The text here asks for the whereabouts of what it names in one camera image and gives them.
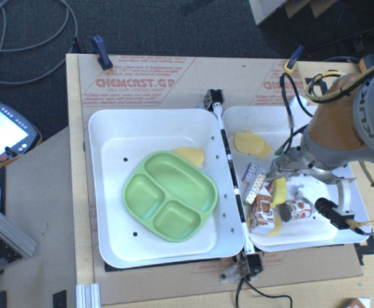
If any brown cardboard board red print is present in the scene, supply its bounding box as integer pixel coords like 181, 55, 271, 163
77, 55, 364, 305

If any yellow banana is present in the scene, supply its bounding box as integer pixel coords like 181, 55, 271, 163
269, 176, 288, 209

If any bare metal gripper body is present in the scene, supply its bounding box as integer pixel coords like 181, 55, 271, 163
271, 146, 321, 177

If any black block with thin wires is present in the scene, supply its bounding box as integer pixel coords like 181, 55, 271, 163
203, 89, 225, 112
237, 252, 265, 280

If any pale yellow flat slice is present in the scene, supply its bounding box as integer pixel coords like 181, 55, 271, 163
253, 141, 274, 158
233, 132, 266, 155
171, 147, 206, 168

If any orange and white carton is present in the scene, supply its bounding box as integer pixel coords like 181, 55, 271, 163
248, 187, 276, 236
344, 296, 372, 308

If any green divided plate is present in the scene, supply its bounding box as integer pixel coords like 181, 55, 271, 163
122, 150, 219, 243

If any white plastic tray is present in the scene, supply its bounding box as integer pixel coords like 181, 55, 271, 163
221, 105, 372, 253
88, 108, 246, 269

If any thin black and white rod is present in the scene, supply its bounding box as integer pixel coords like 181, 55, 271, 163
213, 103, 250, 253

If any black cylinder on white bracket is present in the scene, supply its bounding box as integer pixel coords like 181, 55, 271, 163
313, 168, 357, 230

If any small multicoloured print carton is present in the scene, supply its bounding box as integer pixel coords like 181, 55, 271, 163
241, 162, 268, 184

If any white can with red print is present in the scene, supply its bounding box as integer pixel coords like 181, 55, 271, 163
279, 198, 313, 222

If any white carton with coloured squares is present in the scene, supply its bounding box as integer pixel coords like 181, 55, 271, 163
244, 174, 268, 205

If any yellow curved toy piece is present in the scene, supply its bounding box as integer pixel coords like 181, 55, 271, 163
266, 216, 283, 237

